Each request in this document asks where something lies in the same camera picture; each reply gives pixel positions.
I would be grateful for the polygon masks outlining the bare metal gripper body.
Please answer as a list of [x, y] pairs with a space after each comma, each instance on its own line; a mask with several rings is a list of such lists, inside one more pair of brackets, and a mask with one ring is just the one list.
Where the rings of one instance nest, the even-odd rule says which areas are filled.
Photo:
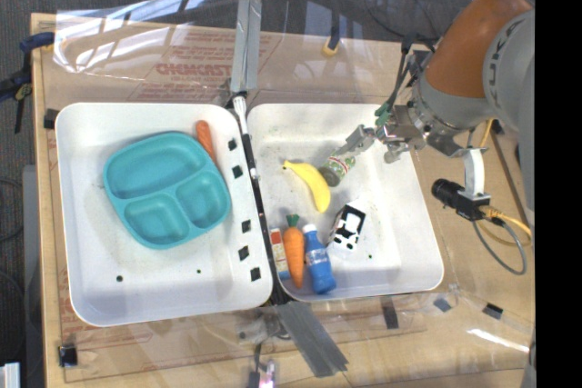
[[384, 103], [375, 111], [376, 139], [391, 151], [420, 150], [426, 146], [425, 125], [415, 124], [412, 108]]

